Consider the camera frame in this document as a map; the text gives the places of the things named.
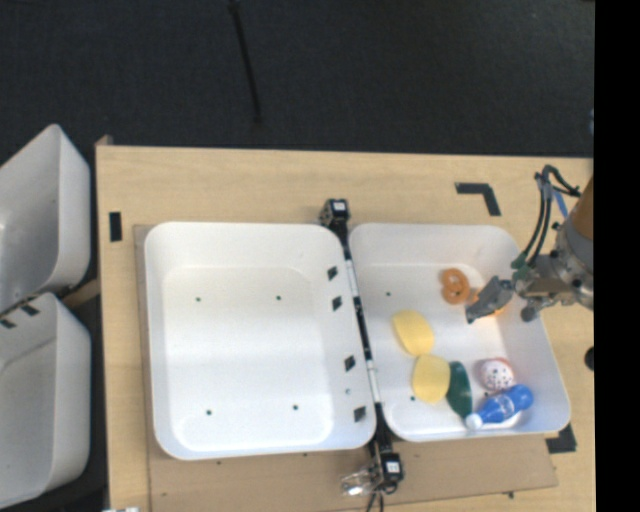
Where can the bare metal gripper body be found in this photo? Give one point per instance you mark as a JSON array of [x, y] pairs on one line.
[[555, 285]]

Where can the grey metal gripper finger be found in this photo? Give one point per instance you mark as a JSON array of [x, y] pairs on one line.
[[480, 310], [495, 289]]

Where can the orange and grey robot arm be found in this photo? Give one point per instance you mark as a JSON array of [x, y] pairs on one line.
[[585, 220]]

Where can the orange pretzel biscuit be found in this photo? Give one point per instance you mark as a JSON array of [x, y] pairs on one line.
[[454, 286]]

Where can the white plastic tray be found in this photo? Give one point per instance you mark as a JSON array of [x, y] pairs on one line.
[[240, 350], [450, 250]]

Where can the yellow oval crisp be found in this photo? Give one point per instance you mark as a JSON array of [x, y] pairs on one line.
[[430, 379], [413, 332]]

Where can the dark green oval toy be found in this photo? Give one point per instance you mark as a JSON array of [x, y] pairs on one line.
[[461, 390]]

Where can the blue and white bottle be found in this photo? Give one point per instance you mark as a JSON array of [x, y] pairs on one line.
[[505, 404]]

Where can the thin black and white rod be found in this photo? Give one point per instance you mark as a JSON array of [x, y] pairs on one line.
[[362, 330]]

